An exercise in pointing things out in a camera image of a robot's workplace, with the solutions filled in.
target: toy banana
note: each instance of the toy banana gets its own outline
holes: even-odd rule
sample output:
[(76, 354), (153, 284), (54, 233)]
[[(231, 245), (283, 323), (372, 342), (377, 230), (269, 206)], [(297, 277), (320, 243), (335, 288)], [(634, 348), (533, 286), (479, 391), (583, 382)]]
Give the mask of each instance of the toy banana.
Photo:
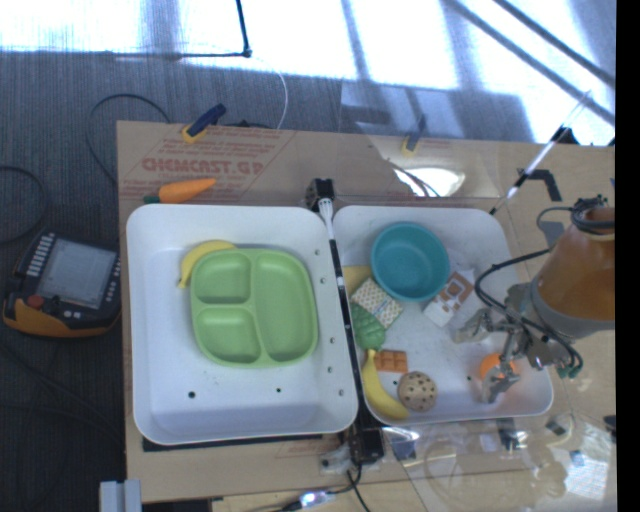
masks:
[(378, 370), (373, 360), (375, 355), (375, 350), (367, 350), (367, 360), (361, 372), (364, 395), (369, 404), (381, 414), (394, 420), (406, 419), (409, 417), (409, 410), (382, 387)]
[(180, 264), (180, 282), (178, 283), (178, 287), (185, 288), (187, 286), (193, 267), (205, 254), (224, 249), (235, 249), (235, 247), (236, 246), (231, 242), (225, 242), (224, 240), (211, 240), (191, 249), (187, 255), (182, 258), (182, 263)]

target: toy cookie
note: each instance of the toy cookie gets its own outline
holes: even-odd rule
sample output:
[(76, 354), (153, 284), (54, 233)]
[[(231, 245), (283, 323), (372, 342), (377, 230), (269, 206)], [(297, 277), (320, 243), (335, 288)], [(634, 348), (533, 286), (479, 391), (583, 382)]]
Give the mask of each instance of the toy cookie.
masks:
[(438, 388), (436, 383), (422, 372), (405, 373), (398, 383), (398, 398), (407, 408), (425, 412), (436, 404)]

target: gray carpet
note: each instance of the gray carpet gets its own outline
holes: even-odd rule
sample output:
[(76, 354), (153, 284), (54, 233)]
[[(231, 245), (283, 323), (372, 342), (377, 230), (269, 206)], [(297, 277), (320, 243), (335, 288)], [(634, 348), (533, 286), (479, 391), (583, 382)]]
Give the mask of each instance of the gray carpet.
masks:
[[(254, 56), (185, 60), (159, 54), (242, 50), (234, 2), (223, 18), (201, 2), (119, 0), (104, 23), (101, 2), (69, 7), (66, 23), (71, 2), (55, 4), (0, 21), (0, 240), (28, 230), (0, 245), (0, 288), (40, 227), (117, 238), (115, 121), (163, 122), (149, 102), (174, 122), (223, 103), (222, 124), (403, 135), (425, 115), (431, 137), (544, 143), (590, 90), (578, 142), (615, 137), (615, 1), (245, 0)], [(198, 9), (206, 41), (176, 22), (195, 26)], [(99, 483), (125, 478), (120, 340), (119, 324), (63, 342), (0, 326), (1, 512), (95, 511)]]

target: green plate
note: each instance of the green plate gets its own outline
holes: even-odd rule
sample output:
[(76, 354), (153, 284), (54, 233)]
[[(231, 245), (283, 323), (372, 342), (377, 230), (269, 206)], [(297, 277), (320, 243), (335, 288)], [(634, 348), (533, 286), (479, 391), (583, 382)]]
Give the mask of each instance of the green plate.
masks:
[(200, 258), (191, 276), (191, 317), (202, 352), (227, 366), (292, 364), (318, 342), (309, 274), (283, 251), (227, 249)]

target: blue bowl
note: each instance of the blue bowl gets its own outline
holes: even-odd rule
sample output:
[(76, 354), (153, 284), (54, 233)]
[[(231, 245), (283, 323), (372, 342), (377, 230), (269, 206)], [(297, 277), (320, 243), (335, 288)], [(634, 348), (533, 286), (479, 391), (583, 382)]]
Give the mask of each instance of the blue bowl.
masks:
[(447, 283), (449, 270), (449, 256), (440, 239), (412, 222), (385, 228), (371, 249), (374, 279), (400, 301), (435, 297)]

